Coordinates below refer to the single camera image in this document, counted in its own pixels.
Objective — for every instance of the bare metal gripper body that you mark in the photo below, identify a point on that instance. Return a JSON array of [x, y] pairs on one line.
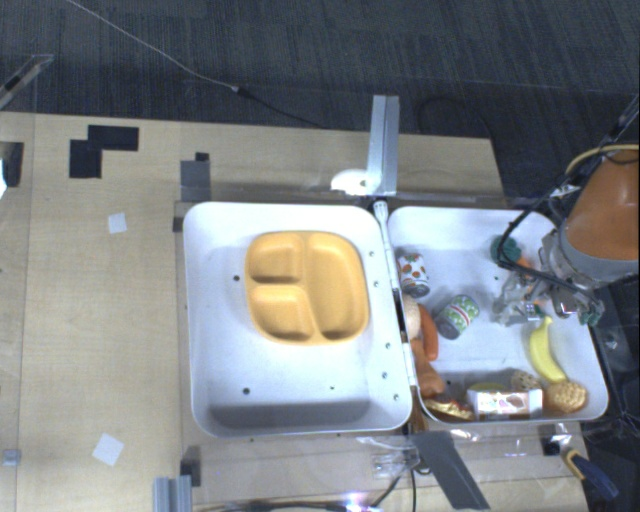
[[567, 280]]

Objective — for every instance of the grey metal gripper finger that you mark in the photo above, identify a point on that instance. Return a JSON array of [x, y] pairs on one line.
[[509, 302], [565, 302]]

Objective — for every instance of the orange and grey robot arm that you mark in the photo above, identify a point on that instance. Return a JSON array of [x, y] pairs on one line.
[[607, 210]]

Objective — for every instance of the yellow banana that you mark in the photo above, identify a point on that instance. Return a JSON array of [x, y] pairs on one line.
[[542, 350]]

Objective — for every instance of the green and white can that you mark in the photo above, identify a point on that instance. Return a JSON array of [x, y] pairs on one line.
[[457, 316]]

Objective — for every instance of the orange carrot with green top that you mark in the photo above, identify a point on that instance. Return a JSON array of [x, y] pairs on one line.
[[504, 247]]

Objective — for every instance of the beige waffle biscuit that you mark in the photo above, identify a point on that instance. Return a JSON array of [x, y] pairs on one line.
[[525, 380]]

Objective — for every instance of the white plastic tray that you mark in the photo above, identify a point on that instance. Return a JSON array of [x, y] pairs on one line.
[[225, 325], [465, 235]]

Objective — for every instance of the yellow-green round lid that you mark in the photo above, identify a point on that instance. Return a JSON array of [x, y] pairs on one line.
[[486, 387]]

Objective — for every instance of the orange round biscuit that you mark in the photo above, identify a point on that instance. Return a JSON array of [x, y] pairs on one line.
[[565, 396]]

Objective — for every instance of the beige bread roll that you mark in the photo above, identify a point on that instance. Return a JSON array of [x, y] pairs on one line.
[[412, 317]]

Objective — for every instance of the white can with tomato print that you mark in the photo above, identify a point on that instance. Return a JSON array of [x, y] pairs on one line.
[[413, 274]]

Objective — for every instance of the white and pink carton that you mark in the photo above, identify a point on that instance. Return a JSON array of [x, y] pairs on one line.
[[505, 404]]

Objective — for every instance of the brown croissant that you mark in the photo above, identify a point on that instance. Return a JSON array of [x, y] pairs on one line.
[[428, 375]]

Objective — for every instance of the slice of pizza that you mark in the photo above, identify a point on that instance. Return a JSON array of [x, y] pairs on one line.
[[450, 409]]

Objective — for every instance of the thin black and white rod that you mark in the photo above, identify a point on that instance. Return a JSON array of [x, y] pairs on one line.
[[386, 240]]

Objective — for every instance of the orange divided plate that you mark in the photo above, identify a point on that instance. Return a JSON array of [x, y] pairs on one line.
[[330, 285]]

